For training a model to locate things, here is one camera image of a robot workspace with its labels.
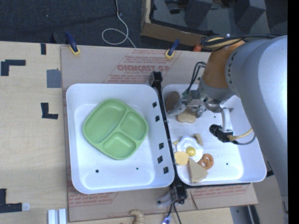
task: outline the green plate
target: green plate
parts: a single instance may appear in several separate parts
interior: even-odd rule
[[[148,129],[138,112],[117,99],[101,102],[83,124],[87,141],[117,160],[130,157],[145,139]]]

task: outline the white tray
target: white tray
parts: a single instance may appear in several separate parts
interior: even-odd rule
[[[187,84],[173,84],[164,87],[163,99],[173,92],[180,94],[186,90]],[[233,96],[222,107],[233,108],[230,113],[232,130],[234,135],[241,135],[250,129],[250,124],[243,110],[241,100]],[[266,176],[266,166],[257,139],[249,145],[235,145],[233,143],[222,143],[209,132],[212,124],[222,125],[220,113],[211,111],[204,112],[203,116],[196,119],[195,123],[180,123],[175,117],[166,115],[170,130],[171,141],[180,140],[185,135],[199,133],[202,137],[204,154],[209,153],[214,158],[214,165],[208,170],[208,176],[199,183],[191,183],[187,165],[177,165],[179,178],[191,186],[218,185],[232,183],[259,182]],[[240,142],[247,142],[253,138],[253,132],[239,139]]]
[[[125,160],[114,160],[83,136],[82,125],[102,101],[116,98],[139,112],[148,135]],[[71,179],[81,193],[104,193],[169,186],[174,169],[156,91],[145,84],[74,84],[66,93]]]

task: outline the cheese slice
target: cheese slice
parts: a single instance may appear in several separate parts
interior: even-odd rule
[[[174,154],[174,158],[178,165],[186,165],[188,163],[189,155],[186,152],[178,151]]]
[[[188,170],[190,174],[190,180],[192,183],[199,182],[209,174],[204,167],[199,165],[192,158],[189,158],[188,160]]]

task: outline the cardboard box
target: cardboard box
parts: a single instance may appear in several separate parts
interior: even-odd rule
[[[142,21],[140,35],[168,42],[174,42],[176,39],[179,39],[181,44],[187,46],[195,46],[200,44],[200,40],[204,37],[199,34],[180,31],[178,29],[151,23],[150,0],[142,0]]]
[[[209,10],[204,20],[204,28],[201,31],[194,28],[188,29],[188,27],[183,26],[182,24],[185,23],[184,18],[176,18],[171,22],[152,22],[150,20],[150,13],[153,6],[151,2],[152,0],[142,0],[141,35],[143,36],[168,42],[174,42],[176,39],[179,39],[180,44],[195,46],[200,44],[202,38],[215,34],[226,35],[227,33],[231,33],[231,35],[245,35],[269,33],[266,12],[263,10],[265,7],[264,0],[244,0],[241,5],[238,5],[236,11],[234,8],[230,8],[230,10]]]
[[[174,57],[168,60],[164,57],[165,50],[79,48],[81,52],[75,56],[68,46],[61,46],[69,221],[128,217],[129,211],[134,209],[146,215],[167,213],[169,207],[157,206],[157,199],[167,194],[169,187],[90,195],[79,193],[74,188],[71,182],[65,94],[68,87],[77,83],[145,83],[152,71],[162,72],[162,88],[168,84],[188,84],[196,62],[207,61],[210,53],[175,51]],[[187,193],[188,198],[177,207],[178,211],[257,203],[252,183],[192,188],[187,189]]]

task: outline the metal bracket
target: metal bracket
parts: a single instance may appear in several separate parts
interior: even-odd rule
[[[47,224],[66,224],[66,210],[48,210]]]
[[[232,112],[232,108],[222,108],[221,115],[222,115],[222,130],[223,132],[232,132],[230,129],[230,112]]]
[[[157,198],[157,207],[168,207],[176,200],[178,200],[177,190],[173,187],[164,196]]]

